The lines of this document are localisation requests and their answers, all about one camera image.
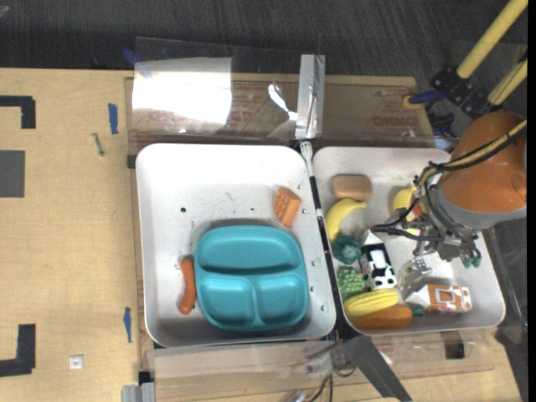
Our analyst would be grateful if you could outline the blue divided plate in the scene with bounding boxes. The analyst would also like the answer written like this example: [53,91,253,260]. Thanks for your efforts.
[193,224,310,332]

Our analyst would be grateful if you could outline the cow print milk carton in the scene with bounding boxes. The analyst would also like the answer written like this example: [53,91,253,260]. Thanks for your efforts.
[359,229,398,291]

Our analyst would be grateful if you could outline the yellow lemon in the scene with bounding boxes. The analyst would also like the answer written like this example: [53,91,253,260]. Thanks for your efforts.
[392,186,420,215]

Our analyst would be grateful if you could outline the orange carrot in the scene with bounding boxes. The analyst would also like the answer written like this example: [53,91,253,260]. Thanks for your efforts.
[353,303,425,332]

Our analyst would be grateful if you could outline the orange waffle biscuit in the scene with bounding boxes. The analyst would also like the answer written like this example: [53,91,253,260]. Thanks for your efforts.
[274,186,302,227]

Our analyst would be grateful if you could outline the orange and white carton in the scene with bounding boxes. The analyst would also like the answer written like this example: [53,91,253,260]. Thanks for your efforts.
[404,282,473,314]

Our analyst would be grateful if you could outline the white plastic tray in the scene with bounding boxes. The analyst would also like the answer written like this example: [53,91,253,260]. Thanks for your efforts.
[312,147,507,337]
[135,142,338,348]

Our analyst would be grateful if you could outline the green broccoli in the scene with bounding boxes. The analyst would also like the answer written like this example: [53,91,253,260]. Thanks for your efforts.
[332,235,363,265]

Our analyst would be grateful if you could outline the tan bread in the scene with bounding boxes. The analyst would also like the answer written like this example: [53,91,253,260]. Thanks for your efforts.
[332,174,374,203]

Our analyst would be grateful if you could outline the orange sausage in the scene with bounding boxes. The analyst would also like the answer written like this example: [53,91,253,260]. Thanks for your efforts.
[178,257,198,316]

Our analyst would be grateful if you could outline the green grapes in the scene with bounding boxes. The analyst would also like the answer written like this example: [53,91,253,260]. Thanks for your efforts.
[337,265,368,301]

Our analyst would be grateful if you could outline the yellow banana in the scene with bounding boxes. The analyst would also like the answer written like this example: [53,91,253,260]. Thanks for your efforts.
[325,198,368,243]

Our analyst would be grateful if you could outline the yellow corn cob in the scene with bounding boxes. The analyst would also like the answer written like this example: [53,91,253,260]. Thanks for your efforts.
[343,288,400,319]

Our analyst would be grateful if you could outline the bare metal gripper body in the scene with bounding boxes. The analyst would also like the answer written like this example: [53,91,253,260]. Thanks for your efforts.
[414,214,478,263]

